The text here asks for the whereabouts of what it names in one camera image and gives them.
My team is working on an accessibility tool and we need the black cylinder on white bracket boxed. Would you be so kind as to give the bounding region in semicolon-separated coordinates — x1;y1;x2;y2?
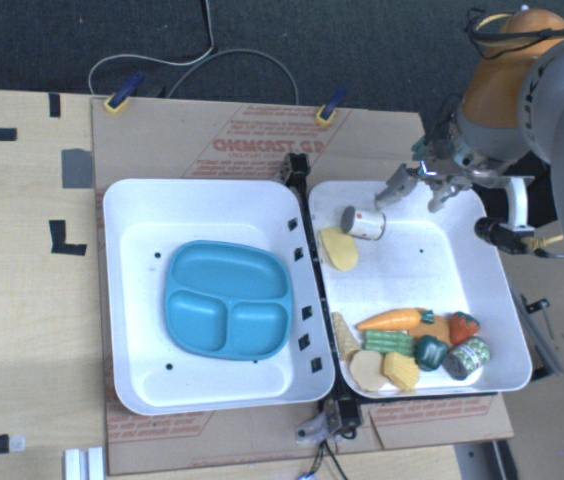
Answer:
473;175;538;256

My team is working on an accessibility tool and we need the red strawberry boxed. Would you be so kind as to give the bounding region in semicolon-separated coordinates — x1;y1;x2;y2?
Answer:
449;310;482;347

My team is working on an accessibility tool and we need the beige ice cream cone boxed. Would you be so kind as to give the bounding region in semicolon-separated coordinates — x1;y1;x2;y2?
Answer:
331;311;362;362

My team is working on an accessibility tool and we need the dark green pepper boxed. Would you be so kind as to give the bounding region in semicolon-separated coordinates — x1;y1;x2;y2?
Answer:
413;334;450;372

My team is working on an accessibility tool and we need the beige round biscuit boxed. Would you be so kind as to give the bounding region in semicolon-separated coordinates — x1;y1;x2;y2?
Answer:
348;348;389;394

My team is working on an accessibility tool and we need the white can with red dots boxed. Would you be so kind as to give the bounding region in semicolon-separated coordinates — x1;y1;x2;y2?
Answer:
339;205;388;242

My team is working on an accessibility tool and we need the yellow oval biscuit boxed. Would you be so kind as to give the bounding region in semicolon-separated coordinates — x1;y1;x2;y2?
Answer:
318;225;360;273

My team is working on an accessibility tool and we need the yellow ridged corn piece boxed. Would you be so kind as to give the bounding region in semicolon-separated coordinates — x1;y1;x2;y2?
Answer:
382;350;421;393

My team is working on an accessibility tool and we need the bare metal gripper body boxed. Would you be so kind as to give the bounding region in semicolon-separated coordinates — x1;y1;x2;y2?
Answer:
413;136;509;189

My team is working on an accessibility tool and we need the black block with thin wires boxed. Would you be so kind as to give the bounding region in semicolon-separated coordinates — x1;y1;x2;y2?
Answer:
280;152;312;190
322;392;365;432

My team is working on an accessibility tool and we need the green beans bundle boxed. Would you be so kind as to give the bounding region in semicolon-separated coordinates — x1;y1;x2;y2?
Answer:
361;328;416;359

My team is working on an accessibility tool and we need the white plastic tray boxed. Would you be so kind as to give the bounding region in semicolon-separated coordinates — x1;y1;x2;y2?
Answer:
102;177;338;416
307;179;534;400

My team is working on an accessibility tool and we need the green and white can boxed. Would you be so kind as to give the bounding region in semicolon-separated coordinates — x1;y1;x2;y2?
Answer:
442;336;492;382

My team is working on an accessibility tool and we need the orange carrot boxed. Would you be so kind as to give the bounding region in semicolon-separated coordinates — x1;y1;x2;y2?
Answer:
356;307;436;332

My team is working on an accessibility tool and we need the blue divided plate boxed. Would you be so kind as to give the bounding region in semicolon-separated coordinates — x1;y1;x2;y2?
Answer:
163;239;294;362

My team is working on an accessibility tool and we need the brown cardboard board, red print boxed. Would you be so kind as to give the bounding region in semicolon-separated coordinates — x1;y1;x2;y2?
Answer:
90;96;515;477

